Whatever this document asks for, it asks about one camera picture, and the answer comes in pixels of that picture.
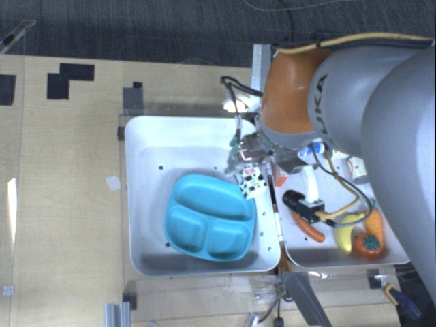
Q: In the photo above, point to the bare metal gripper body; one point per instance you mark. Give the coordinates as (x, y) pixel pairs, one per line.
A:
(253, 148)

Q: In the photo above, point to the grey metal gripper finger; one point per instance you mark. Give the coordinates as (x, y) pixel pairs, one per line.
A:
(232, 165)

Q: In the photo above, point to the white carton with black spots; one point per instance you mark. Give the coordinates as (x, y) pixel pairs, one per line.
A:
(252, 184)

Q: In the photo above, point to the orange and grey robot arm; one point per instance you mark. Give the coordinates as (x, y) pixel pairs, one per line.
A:
(374, 114)

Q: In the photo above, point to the orange carton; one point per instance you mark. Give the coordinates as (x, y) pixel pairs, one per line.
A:
(280, 179)

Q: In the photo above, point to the thin black and white rod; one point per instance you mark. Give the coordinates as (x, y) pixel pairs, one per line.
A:
(272, 192)

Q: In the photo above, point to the clear bottle with blue cap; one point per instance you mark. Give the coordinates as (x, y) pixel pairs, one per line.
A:
(306, 152)

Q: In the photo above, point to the blue divided plate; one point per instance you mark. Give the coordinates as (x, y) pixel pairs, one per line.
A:
(207, 216)

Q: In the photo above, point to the white plastic tray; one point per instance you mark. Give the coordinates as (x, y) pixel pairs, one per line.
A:
(306, 254)
(150, 189)

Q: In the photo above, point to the red sausage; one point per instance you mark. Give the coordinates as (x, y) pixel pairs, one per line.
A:
(313, 233)

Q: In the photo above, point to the white can with orange print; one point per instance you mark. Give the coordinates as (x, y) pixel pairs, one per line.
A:
(357, 170)

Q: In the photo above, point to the yellow banana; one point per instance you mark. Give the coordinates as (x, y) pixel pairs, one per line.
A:
(344, 238)

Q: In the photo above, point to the orange carrot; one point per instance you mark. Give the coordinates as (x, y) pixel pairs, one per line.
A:
(374, 225)

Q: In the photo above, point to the red tomato with green top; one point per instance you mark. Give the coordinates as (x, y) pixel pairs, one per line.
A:
(368, 247)

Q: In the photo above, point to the black cylinder on white bracket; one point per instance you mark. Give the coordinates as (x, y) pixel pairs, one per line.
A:
(310, 210)

